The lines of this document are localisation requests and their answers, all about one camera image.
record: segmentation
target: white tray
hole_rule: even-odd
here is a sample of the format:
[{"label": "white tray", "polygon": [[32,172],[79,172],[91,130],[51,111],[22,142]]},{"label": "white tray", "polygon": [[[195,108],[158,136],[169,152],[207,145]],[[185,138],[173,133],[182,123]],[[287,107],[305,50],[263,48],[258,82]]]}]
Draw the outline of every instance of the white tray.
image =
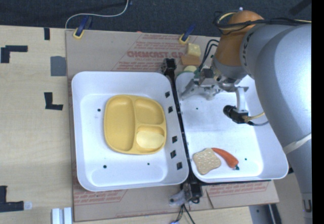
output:
[{"label": "white tray", "polygon": [[[236,106],[236,94],[221,92],[213,100],[207,101],[202,95],[184,100],[180,94],[193,78],[193,73],[185,72],[176,79],[180,110],[184,124],[192,171],[203,182],[231,182],[279,179],[286,176],[288,163],[279,141],[269,124],[250,126],[237,124],[224,115],[226,105]],[[263,111],[257,97],[254,80],[245,77],[240,86],[248,86],[246,109],[249,115]],[[256,123],[267,121],[263,116],[253,120]],[[217,147],[233,154],[239,160],[240,170],[229,168],[222,160],[221,167],[206,175],[201,175],[192,160],[193,154],[208,147]]]},{"label": "white tray", "polygon": [[[114,152],[104,139],[105,104],[118,94],[156,100],[164,108],[167,142],[152,155]],[[77,177],[89,191],[180,184],[189,174],[169,80],[156,72],[80,72],[72,80]]]}]

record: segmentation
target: yellow plate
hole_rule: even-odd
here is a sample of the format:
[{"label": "yellow plate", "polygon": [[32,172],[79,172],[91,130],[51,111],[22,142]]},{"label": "yellow plate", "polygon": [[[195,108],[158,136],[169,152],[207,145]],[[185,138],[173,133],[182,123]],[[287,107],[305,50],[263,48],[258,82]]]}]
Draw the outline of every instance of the yellow plate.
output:
[{"label": "yellow plate", "polygon": [[158,102],[146,97],[113,96],[106,103],[104,133],[106,143],[116,152],[156,153],[167,138],[164,110]]}]

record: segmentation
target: toy carrot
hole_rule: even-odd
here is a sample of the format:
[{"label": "toy carrot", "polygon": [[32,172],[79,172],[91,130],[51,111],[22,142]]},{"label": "toy carrot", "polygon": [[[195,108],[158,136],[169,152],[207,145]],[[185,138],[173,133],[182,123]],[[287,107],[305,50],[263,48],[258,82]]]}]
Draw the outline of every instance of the toy carrot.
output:
[{"label": "toy carrot", "polygon": [[234,168],[235,170],[239,170],[238,165],[238,160],[236,159],[235,156],[233,156],[232,154],[230,154],[229,152],[222,150],[220,148],[212,148],[212,150],[219,154],[222,158],[224,158],[224,160],[226,161],[226,163],[228,164],[229,167]]}]

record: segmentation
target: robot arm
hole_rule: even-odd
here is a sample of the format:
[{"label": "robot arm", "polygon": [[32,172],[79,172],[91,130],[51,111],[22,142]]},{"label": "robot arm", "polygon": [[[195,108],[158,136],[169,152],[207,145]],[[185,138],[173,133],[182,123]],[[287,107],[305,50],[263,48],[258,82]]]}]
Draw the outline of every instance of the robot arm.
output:
[{"label": "robot arm", "polygon": [[[231,15],[231,27],[222,31],[212,66],[196,73],[182,98],[201,85],[215,90],[210,92],[213,96],[236,92],[239,101],[242,92],[237,84],[246,75],[252,77],[264,113],[295,172],[305,223],[312,223],[311,24],[267,24],[250,11]],[[244,107],[226,107],[227,116],[246,123],[240,122],[247,115]]]}]

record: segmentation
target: black hole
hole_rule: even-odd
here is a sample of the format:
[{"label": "black hole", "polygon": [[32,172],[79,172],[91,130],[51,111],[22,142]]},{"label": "black hole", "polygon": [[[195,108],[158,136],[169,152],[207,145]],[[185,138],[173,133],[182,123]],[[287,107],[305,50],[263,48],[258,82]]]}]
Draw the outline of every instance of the black hole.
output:
[{"label": "black hole", "polygon": [[170,155],[171,155],[171,158],[175,157],[175,156],[177,155],[177,154],[176,154],[176,151],[173,150],[173,151],[170,153]]},{"label": "black hole", "polygon": [[179,169],[181,169],[181,168],[182,168],[182,163],[179,162],[179,163],[177,164],[177,170],[179,170]]}]

